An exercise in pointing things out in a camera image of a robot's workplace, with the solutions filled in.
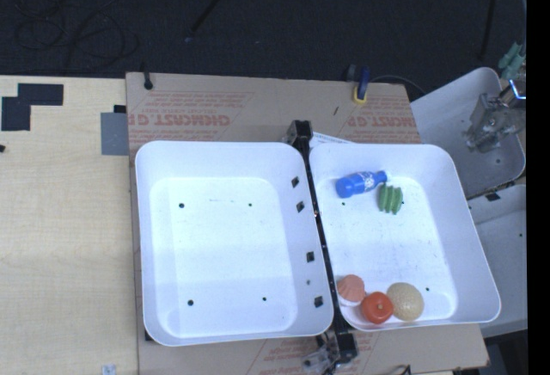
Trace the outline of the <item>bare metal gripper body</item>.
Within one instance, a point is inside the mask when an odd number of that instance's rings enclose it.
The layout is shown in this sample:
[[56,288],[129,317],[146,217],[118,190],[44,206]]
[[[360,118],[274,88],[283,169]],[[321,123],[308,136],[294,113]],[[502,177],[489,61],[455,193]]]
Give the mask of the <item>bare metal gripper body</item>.
[[500,141],[519,133],[526,126],[526,82],[510,79],[497,96],[480,94],[470,115],[470,127],[464,133],[471,151],[488,152]]

